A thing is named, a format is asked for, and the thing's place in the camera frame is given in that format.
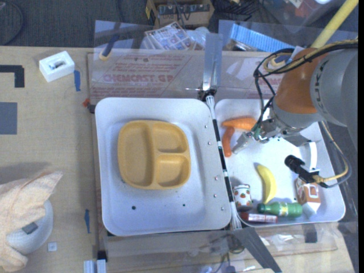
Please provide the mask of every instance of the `gray floor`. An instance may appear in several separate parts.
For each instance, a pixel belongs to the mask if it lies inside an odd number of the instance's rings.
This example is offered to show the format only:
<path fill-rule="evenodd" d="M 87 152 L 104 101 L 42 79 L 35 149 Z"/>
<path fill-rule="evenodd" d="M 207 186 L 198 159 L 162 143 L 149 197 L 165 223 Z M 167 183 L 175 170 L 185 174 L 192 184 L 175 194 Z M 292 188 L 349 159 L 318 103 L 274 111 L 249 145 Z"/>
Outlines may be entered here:
<path fill-rule="evenodd" d="M 147 24 L 145 0 L 5 1 L 9 7 L 0 10 L 0 45 L 10 40 L 8 43 L 10 46 L 93 47 L 95 20 Z M 335 12 L 336 10 L 331 11 L 310 26 L 325 27 Z M 356 7 L 339 30 L 358 32 L 358 17 L 358 7 Z M 210 23 L 211 31 L 217 32 L 218 19 L 219 14 L 216 13 Z M 249 21 L 279 23 L 262 6 Z M 11 40 L 19 29 L 20 33 Z M 358 153 L 351 143 L 346 128 L 337 126 L 331 128 L 334 139 L 353 167 L 352 177 L 341 186 L 347 206 L 347 213 L 341 221 L 341 230 L 354 268 L 358 272 Z"/>

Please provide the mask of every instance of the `milk carton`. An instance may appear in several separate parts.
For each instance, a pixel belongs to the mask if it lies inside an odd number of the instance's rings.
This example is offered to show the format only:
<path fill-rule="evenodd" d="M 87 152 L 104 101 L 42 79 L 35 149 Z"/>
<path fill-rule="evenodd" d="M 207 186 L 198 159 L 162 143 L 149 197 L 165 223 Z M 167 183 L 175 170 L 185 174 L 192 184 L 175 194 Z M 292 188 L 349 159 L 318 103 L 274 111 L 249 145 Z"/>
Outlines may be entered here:
<path fill-rule="evenodd" d="M 307 217 L 317 213 L 321 205 L 319 186 L 316 183 L 306 183 L 300 178 L 295 180 L 297 202 L 302 205 L 302 210 Z"/>

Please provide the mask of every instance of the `bottle cap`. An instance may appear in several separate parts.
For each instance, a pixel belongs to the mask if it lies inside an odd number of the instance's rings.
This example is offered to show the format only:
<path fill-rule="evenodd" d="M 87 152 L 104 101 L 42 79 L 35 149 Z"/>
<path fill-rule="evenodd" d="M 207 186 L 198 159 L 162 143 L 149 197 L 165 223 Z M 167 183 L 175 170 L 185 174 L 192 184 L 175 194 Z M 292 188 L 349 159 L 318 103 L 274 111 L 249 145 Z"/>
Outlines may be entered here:
<path fill-rule="evenodd" d="M 263 203 L 259 203 L 257 206 L 257 210 L 259 213 L 264 213 L 266 211 L 266 206 Z"/>

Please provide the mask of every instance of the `green bottle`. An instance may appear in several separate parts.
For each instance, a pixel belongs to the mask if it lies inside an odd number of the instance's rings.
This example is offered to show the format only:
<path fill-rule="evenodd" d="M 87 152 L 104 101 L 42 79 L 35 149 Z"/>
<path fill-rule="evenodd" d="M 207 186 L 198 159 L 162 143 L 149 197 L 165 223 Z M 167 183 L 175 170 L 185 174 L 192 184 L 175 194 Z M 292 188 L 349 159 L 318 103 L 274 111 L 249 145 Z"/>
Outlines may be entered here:
<path fill-rule="evenodd" d="M 298 217 L 302 214 L 302 205 L 298 202 L 273 202 L 271 204 L 259 203 L 257 209 L 259 213 L 267 212 L 276 216 Z"/>

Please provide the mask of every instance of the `wooden tabletop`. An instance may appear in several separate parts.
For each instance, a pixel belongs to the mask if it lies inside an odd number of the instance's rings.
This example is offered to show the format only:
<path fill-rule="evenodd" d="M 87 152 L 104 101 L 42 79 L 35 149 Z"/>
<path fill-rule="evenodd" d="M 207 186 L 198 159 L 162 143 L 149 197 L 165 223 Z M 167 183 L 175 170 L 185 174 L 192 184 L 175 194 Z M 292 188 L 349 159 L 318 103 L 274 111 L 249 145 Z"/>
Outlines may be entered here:
<path fill-rule="evenodd" d="M 69 53 L 80 72 L 80 90 L 75 88 L 73 74 L 47 82 L 39 70 L 39 60 L 61 51 Z M 28 255 L 26 268 L 19 272 L 83 272 L 84 261 L 95 260 L 100 248 L 94 115 L 82 104 L 89 98 L 87 56 L 92 52 L 88 48 L 0 47 L 0 65 L 21 65 L 25 77 L 24 88 L 15 88 L 14 74 L 0 73 L 0 102 L 16 102 L 18 111 L 16 134 L 0 134 L 0 184 L 43 171 L 64 172 L 50 197 L 54 212 L 52 234 L 42 247 Z M 89 230 L 84 220 L 87 210 Z M 279 237 L 288 235 L 301 238 L 297 237 L 301 235 L 297 229 L 301 228 L 257 230 L 283 272 L 354 272 L 337 224 L 317 226 L 321 238 L 315 244 L 302 240 L 298 245 L 279 242 Z M 49 242 L 57 243 L 57 251 L 47 251 Z M 231 262 L 240 272 L 248 267 L 256 272 L 272 272 L 262 269 L 248 252 L 232 257 Z M 108 273 L 126 268 L 127 263 L 119 266 L 118 258 L 111 258 L 107 264 Z M 143 269 L 134 267 L 129 271 Z M 159 267 L 155 272 L 171 269 Z M 184 271 L 178 268 L 173 272 Z"/>

